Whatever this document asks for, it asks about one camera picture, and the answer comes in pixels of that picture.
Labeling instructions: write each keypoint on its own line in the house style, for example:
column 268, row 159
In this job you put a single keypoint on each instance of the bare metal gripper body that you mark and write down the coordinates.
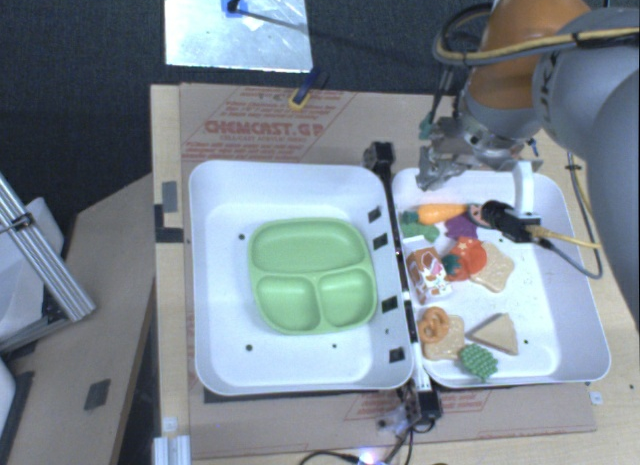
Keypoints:
column 457, row 139

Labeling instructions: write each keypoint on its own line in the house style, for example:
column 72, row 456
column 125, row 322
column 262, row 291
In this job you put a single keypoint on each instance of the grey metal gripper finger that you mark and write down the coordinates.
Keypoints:
column 451, row 169
column 428, row 173

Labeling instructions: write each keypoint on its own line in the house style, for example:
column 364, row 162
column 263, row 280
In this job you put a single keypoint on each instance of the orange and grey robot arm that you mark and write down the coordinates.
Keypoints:
column 585, row 88

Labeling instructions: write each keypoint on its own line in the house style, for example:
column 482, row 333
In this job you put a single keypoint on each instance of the orange carrot with green leaves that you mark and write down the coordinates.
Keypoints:
column 440, row 212

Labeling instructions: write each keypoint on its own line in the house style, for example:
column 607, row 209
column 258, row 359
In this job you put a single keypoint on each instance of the small multicoloured toy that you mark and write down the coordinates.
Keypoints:
column 476, row 214

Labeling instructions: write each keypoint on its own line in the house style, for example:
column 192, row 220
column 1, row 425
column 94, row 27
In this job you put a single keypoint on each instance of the purple grapes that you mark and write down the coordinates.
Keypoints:
column 460, row 228

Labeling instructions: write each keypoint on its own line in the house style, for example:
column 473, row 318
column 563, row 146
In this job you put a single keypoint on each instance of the thin black and white rod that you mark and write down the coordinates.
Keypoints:
column 395, row 233

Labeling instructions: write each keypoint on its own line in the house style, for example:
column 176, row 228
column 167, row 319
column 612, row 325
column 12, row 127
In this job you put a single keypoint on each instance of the red strawberry with green leaf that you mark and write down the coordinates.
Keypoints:
column 472, row 258

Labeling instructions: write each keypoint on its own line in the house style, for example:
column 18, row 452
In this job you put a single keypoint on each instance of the brown and white carton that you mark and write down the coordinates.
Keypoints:
column 427, row 275

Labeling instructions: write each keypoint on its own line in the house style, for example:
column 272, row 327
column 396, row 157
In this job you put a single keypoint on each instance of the pale bread slice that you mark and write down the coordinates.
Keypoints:
column 497, row 268

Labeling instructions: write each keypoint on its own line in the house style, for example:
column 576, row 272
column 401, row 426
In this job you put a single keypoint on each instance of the orange pretzel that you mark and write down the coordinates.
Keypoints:
column 432, row 325

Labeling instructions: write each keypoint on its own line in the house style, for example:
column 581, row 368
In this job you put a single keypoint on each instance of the green divided plate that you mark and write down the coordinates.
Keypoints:
column 310, row 273

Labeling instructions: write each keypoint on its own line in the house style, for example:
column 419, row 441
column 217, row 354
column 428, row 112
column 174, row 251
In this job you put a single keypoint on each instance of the brown cardboard board, red print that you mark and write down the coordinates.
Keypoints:
column 280, row 123

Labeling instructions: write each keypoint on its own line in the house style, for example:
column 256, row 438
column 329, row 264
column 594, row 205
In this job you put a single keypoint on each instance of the white plastic tray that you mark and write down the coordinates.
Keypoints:
column 550, row 303
column 225, row 273

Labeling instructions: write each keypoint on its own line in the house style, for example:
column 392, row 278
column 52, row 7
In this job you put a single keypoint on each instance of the tan toast slice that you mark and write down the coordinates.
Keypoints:
column 450, row 343

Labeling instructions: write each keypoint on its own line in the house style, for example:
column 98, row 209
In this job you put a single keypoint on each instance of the triangular sandwich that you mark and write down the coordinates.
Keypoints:
column 497, row 335

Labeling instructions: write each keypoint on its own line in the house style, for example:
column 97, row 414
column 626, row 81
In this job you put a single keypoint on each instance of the green grapes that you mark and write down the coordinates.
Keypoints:
column 478, row 361

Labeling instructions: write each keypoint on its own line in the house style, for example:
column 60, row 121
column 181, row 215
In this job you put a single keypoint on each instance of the black cylinder on white bracket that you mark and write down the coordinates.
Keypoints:
column 515, row 223

